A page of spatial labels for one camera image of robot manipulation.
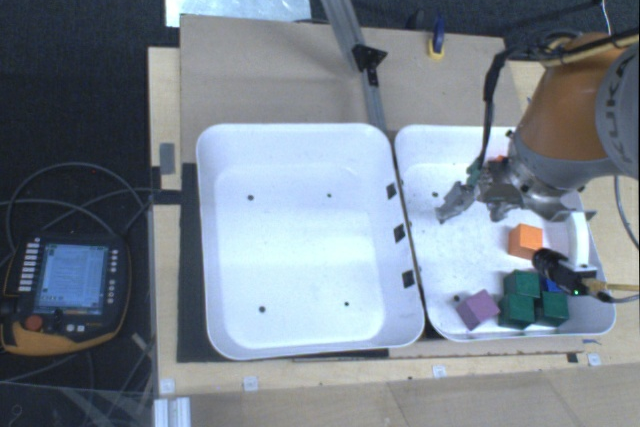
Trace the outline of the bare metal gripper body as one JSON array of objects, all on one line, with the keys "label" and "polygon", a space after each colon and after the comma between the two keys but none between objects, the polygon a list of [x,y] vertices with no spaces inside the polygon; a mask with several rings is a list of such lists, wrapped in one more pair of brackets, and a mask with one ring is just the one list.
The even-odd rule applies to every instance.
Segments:
[{"label": "bare metal gripper body", "polygon": [[544,220],[565,220],[576,211],[563,202],[566,194],[536,178],[520,160],[504,159],[486,164],[477,183],[476,198],[486,207],[492,200],[521,199],[523,208],[516,210],[534,212]]}]

